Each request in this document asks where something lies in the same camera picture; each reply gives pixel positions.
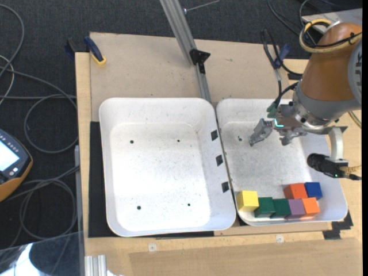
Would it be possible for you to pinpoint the red cube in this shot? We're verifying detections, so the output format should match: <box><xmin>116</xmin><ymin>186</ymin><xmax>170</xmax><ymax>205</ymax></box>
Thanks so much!
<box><xmin>283</xmin><ymin>183</ymin><xmax>309</xmax><ymax>200</ymax></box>

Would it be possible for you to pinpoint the yellow cube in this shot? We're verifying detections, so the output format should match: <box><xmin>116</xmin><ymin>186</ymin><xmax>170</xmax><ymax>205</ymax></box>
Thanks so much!
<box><xmin>235</xmin><ymin>190</ymin><xmax>260</xmax><ymax>213</ymax></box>

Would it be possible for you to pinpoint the black cylinder on white bracket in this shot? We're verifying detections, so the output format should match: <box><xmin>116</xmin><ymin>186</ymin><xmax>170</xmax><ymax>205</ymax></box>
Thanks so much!
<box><xmin>306</xmin><ymin>125</ymin><xmax>350</xmax><ymax>179</ymax></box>

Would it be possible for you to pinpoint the orange cube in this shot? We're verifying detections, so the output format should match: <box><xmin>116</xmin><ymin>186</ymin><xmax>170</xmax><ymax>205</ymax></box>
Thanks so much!
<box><xmin>301</xmin><ymin>197</ymin><xmax>321</xmax><ymax>216</ymax></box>

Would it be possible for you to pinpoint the blue cube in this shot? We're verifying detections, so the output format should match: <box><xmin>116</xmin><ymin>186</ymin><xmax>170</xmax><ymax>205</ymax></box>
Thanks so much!
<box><xmin>304</xmin><ymin>181</ymin><xmax>324</xmax><ymax>200</ymax></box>

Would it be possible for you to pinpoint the white plastic tray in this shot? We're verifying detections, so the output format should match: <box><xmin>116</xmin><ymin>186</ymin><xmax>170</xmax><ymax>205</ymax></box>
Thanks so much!
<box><xmin>215</xmin><ymin>98</ymin><xmax>349</xmax><ymax>227</ymax></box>
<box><xmin>98</xmin><ymin>97</ymin><xmax>237</xmax><ymax>237</ymax></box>

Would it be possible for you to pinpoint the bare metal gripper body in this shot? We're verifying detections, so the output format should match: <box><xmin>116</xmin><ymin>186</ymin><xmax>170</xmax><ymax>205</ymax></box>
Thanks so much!
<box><xmin>272</xmin><ymin>103</ymin><xmax>329</xmax><ymax>136</ymax></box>

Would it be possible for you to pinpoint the green cube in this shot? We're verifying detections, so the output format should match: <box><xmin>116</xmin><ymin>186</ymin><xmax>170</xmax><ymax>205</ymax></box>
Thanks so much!
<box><xmin>253</xmin><ymin>197</ymin><xmax>276</xmax><ymax>219</ymax></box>
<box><xmin>271</xmin><ymin>198</ymin><xmax>291</xmax><ymax>219</ymax></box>

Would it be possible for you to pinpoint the purple cube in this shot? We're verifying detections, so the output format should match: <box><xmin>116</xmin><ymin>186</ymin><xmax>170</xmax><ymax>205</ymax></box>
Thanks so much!
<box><xmin>286</xmin><ymin>198</ymin><xmax>306</xmax><ymax>219</ymax></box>

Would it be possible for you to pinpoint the brown cardboard board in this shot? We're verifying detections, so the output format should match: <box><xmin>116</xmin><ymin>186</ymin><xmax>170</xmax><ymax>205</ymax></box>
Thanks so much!
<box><xmin>89</xmin><ymin>32</ymin><xmax>333</xmax><ymax>237</ymax></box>

